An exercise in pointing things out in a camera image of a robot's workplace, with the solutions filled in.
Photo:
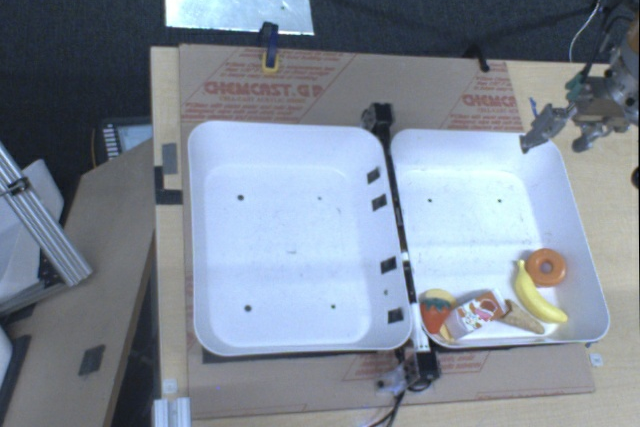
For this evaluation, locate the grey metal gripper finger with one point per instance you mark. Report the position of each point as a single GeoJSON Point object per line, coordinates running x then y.
{"type": "Point", "coordinates": [595, 133]}
{"type": "Point", "coordinates": [544, 125]}

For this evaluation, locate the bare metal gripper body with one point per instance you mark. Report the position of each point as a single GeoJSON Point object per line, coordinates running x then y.
{"type": "Point", "coordinates": [607, 101]}

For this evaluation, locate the white plastic tray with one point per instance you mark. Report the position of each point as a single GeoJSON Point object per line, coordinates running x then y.
{"type": "Point", "coordinates": [300, 240]}
{"type": "Point", "coordinates": [475, 225]}

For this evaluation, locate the orange doughnut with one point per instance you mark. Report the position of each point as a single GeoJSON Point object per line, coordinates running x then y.
{"type": "Point", "coordinates": [535, 267]}

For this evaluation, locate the yellow banana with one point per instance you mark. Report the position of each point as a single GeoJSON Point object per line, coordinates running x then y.
{"type": "Point", "coordinates": [531, 296]}

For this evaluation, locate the thin black and white rod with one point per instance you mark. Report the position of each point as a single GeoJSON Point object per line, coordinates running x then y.
{"type": "Point", "coordinates": [400, 225]}

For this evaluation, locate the brown ice cream cone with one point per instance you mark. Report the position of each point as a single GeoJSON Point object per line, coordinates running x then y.
{"type": "Point", "coordinates": [522, 320]}

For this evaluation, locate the yellow round toy food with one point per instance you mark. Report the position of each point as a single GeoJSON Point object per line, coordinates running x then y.
{"type": "Point", "coordinates": [442, 294]}

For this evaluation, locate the white and brown carton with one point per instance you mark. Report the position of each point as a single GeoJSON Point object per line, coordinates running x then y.
{"type": "Point", "coordinates": [475, 315]}

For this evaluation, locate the red strawberry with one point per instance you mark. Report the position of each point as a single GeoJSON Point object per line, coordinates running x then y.
{"type": "Point", "coordinates": [433, 315]}

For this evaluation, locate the brown cardboard board red print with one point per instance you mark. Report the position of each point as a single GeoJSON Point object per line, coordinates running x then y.
{"type": "Point", "coordinates": [320, 80]}

